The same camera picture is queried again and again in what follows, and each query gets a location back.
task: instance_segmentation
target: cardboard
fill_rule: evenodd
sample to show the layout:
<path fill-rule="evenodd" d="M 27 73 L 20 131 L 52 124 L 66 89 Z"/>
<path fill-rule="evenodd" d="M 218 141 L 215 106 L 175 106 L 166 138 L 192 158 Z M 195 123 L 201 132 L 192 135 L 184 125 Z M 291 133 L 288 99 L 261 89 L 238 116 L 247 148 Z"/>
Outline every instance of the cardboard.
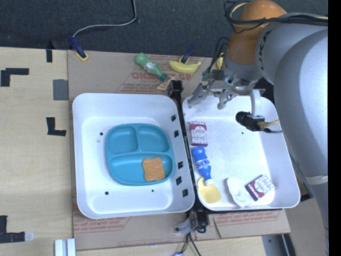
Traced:
<path fill-rule="evenodd" d="M 183 222 L 186 213 L 145 215 L 110 219 L 90 219 L 77 207 L 75 189 L 74 141 L 72 128 L 72 102 L 82 93 L 148 93 L 163 94 L 158 89 L 164 82 L 145 72 L 134 63 L 137 54 L 87 51 L 89 59 L 82 62 L 68 51 L 70 152 L 73 192 L 73 225 L 77 250 L 101 249 L 183 242 L 184 236 L 174 233 L 174 226 Z M 184 91 L 182 98 L 190 96 L 201 83 L 201 73 L 211 63 L 211 58 L 191 57 L 201 65 L 194 74 L 179 74 L 170 68 L 169 60 L 177 56 L 147 54 L 168 78 L 180 79 Z M 284 210 L 231 212 L 210 214 L 206 232 L 196 233 L 195 240 L 209 240 L 290 232 Z"/>

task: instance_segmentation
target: small box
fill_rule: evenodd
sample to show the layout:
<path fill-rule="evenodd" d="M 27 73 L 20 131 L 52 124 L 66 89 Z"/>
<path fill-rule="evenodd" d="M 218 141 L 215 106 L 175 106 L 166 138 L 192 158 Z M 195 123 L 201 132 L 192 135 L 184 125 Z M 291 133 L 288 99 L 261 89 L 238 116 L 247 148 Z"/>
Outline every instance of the small box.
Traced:
<path fill-rule="evenodd" d="M 207 126 L 205 122 L 190 122 L 191 145 L 207 146 Z"/>
<path fill-rule="evenodd" d="M 268 192 L 275 189 L 274 184 L 266 174 L 262 174 L 261 176 L 257 177 L 245 187 L 254 201 L 257 201 Z"/>

